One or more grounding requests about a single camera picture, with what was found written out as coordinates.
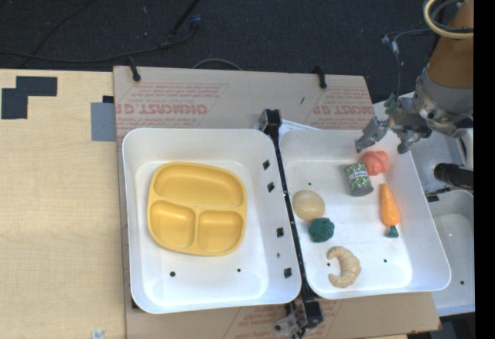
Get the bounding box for brown cardboard board red print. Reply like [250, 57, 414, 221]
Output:
[112, 65, 442, 339]

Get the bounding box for black cylinder on white bracket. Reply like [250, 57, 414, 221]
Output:
[432, 127, 475, 192]

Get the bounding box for white plastic tray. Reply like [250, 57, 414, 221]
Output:
[425, 189, 476, 317]
[121, 127, 303, 315]
[278, 128, 452, 301]

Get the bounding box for orange carrot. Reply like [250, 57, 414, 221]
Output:
[379, 183, 401, 239]

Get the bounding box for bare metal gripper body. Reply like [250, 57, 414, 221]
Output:
[387, 94, 474, 142]

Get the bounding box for black block with wires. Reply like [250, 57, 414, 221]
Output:
[300, 299, 324, 330]
[258, 108, 282, 134]

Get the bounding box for salmon pink lumpy toy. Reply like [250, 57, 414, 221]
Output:
[360, 149, 390, 177]

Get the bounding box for green broccoli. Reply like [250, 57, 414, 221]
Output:
[307, 217, 336, 244]

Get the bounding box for thin black rod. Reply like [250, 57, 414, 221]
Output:
[269, 123, 312, 304]

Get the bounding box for cream croissant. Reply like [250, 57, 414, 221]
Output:
[326, 245, 363, 289]

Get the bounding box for yellow divided plate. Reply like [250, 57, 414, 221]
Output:
[146, 160, 249, 258]

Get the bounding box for cream round toy bun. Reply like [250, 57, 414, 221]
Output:
[292, 190, 326, 223]

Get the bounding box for green and white can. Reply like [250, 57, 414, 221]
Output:
[344, 163, 375, 197]

